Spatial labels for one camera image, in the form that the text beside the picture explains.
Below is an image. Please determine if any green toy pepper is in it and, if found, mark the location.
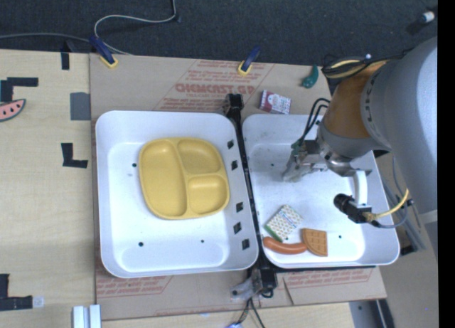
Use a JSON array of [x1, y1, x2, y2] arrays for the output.
[[301, 64, 320, 90]]

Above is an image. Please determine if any white plastic tray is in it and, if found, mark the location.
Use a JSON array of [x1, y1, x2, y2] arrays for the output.
[[95, 110, 259, 280], [241, 112, 401, 270]]

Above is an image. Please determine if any pink watermelon slice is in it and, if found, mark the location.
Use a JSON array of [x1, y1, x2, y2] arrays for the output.
[[0, 98, 27, 122]]

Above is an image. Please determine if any orange toy waffle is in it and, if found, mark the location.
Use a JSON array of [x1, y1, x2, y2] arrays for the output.
[[301, 227, 329, 258]]

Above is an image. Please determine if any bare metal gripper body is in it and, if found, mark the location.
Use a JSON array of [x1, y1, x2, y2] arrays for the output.
[[293, 139, 358, 179]]

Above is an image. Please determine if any yellow divided plate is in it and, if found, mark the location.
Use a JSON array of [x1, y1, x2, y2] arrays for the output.
[[138, 137, 231, 221]]

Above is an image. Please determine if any white patterned packet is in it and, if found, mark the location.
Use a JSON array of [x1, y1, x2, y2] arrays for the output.
[[263, 203, 304, 243]]

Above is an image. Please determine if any black block with thin wires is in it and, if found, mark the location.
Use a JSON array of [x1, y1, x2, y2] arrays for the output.
[[248, 265, 279, 298], [222, 92, 245, 118]]

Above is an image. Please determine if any red and white carton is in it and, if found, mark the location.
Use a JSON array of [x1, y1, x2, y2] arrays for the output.
[[259, 90, 292, 115]]

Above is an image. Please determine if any orange toy sausage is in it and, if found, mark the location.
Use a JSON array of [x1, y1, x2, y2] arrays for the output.
[[262, 236, 308, 256]]

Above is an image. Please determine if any black cylinder on white bracket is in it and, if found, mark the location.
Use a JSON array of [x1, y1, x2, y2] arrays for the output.
[[333, 169, 374, 224]]

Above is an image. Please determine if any brown cardboard board red print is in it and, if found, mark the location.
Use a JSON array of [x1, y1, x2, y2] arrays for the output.
[[88, 52, 388, 321]]

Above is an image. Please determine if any thin black rod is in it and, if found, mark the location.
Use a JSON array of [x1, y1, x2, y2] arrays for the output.
[[232, 115, 264, 271]]

